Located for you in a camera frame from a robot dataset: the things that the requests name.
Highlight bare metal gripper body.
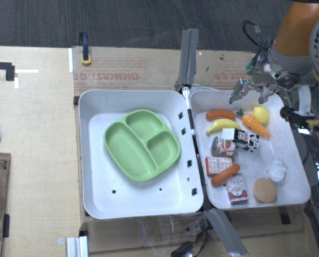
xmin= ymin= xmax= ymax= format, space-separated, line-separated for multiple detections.
xmin=251 ymin=61 xmax=294 ymax=95

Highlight yellow lemon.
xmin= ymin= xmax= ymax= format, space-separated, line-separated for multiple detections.
xmin=253 ymin=106 xmax=270 ymax=125

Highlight orange sausage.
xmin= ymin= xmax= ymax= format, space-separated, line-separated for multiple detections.
xmin=211 ymin=163 xmax=241 ymax=187
xmin=205 ymin=109 xmax=236 ymax=122

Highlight orange carrot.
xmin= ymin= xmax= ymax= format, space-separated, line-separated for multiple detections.
xmin=235 ymin=108 xmax=271 ymax=139

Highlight yellow banana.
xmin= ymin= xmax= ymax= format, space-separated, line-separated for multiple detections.
xmin=205 ymin=118 xmax=242 ymax=136

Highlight small white carton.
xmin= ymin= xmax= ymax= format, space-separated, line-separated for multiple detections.
xmin=222 ymin=127 xmax=236 ymax=141

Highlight black and white cow carton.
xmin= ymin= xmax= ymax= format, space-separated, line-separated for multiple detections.
xmin=234 ymin=129 xmax=260 ymax=153

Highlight orange and white carton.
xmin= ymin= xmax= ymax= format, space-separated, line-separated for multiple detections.
xmin=211 ymin=136 xmax=236 ymax=157

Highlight white plastic tray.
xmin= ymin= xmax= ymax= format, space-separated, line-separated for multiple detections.
xmin=189 ymin=89 xmax=312 ymax=211
xmin=78 ymin=89 xmax=205 ymax=220

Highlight orange patterned packet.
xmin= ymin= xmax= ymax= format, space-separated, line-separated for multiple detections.
xmin=204 ymin=156 xmax=233 ymax=177

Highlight tan round biscuit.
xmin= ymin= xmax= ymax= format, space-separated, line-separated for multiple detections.
xmin=253 ymin=178 xmax=278 ymax=203

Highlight red and white carton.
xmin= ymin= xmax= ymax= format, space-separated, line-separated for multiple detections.
xmin=225 ymin=174 xmax=249 ymax=205

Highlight brown cardboard board red print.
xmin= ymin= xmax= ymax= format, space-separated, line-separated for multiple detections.
xmin=72 ymin=46 xmax=305 ymax=253

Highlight green divided plate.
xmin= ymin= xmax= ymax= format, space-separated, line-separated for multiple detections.
xmin=103 ymin=109 xmax=181 ymax=182

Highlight black cylinder on white bracket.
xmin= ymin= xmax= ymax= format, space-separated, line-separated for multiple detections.
xmin=279 ymin=86 xmax=317 ymax=130

